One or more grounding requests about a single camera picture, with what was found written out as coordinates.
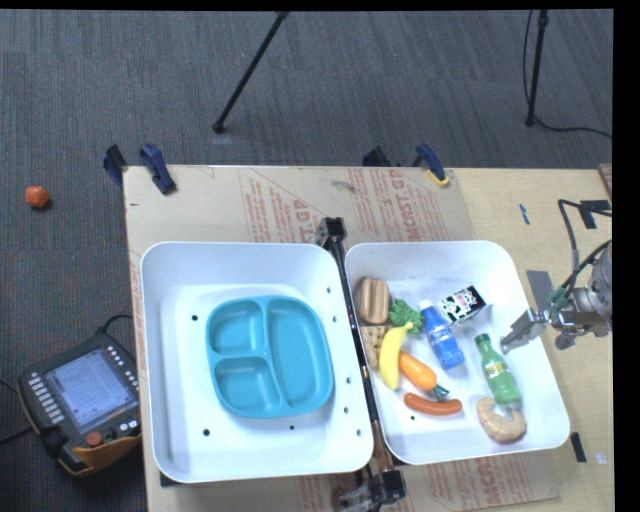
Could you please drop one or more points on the yellow banana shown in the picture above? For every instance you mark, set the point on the yellow banana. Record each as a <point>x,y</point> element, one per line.
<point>391,357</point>

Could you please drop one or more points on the green bottle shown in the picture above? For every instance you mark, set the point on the green bottle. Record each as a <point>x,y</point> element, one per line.
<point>499,372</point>

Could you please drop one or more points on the black tripod leg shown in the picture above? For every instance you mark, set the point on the black tripod leg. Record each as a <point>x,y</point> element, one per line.
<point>250,70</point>
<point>536,65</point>

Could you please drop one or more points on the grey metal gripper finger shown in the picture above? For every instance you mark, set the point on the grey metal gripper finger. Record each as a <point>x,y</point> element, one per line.
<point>515,336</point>
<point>536,320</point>

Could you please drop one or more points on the tan croissant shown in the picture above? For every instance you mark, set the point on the tan croissant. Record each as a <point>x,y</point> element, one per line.
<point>500,425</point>

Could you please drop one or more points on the black and white milk carton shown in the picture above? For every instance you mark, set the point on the black and white milk carton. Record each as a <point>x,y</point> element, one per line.
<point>462,304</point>

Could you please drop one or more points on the tan hot dog bun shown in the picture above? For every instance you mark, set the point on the tan hot dog bun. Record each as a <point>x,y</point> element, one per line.
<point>372,300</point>

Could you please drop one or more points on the brown cardboard board red print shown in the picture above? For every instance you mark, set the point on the brown cardboard board red print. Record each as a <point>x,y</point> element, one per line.
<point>280,210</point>

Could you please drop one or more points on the orange sausage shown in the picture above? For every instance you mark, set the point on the orange sausage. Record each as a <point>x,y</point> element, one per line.
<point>432,406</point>

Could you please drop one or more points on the white plastic tray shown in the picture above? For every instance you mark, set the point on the white plastic tray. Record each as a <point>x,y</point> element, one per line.
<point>180,450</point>
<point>450,445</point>

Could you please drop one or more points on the orange carrot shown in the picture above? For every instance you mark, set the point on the orange carrot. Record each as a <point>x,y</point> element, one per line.
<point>417,371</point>

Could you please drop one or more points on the tan waffle biscuit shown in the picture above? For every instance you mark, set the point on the tan waffle biscuit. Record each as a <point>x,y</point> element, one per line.
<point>370,345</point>

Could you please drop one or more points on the blue divided plate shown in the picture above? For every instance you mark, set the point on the blue divided plate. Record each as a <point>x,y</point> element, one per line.
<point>295,350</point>

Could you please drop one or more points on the green broccoli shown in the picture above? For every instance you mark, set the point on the green broccoli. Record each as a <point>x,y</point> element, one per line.
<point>402,314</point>

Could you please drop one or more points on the blue bottle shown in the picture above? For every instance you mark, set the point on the blue bottle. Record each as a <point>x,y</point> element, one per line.
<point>442,342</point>

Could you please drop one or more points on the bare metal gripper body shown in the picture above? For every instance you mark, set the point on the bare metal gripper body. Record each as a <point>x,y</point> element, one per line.
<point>590,305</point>

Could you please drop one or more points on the orange round toy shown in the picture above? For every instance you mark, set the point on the orange round toy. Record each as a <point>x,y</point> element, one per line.
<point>37,196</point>

